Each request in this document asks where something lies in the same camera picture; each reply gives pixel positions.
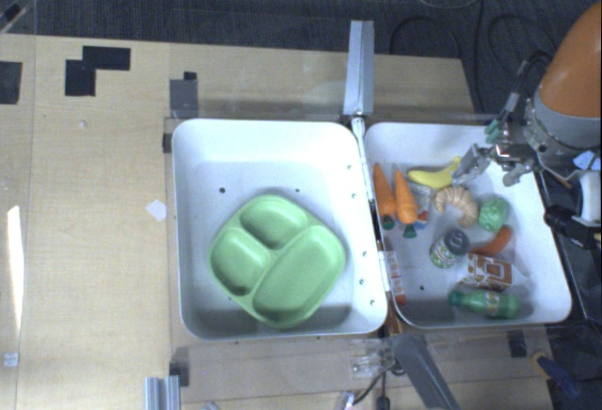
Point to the green divided plate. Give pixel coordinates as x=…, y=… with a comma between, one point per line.
x=282, y=267

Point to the orange sausage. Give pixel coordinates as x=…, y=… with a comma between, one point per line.
x=496, y=244

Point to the green plastic bottle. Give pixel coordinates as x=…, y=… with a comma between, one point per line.
x=489, y=304

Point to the white red and blue packet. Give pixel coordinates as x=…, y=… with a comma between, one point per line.
x=422, y=199

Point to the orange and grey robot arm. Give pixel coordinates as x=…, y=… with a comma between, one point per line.
x=574, y=69

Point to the white plastic tray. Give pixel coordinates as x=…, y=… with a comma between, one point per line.
x=282, y=154
x=527, y=267

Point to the yellow banana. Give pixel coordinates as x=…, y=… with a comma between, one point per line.
x=430, y=178

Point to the orange carrot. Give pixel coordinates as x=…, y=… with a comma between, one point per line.
x=383, y=192
x=405, y=201

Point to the brown and white carton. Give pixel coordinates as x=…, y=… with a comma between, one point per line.
x=489, y=272

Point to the black cylinder on white bracket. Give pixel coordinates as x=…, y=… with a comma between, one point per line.
x=571, y=222

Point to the green and white can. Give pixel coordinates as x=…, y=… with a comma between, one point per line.
x=447, y=250

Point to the tan croissant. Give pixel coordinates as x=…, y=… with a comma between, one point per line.
x=458, y=203

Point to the green broccoli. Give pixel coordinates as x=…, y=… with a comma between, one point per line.
x=494, y=214

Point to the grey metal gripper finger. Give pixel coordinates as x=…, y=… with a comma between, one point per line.
x=517, y=173
x=472, y=162

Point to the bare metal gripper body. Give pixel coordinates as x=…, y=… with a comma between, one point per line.
x=510, y=148

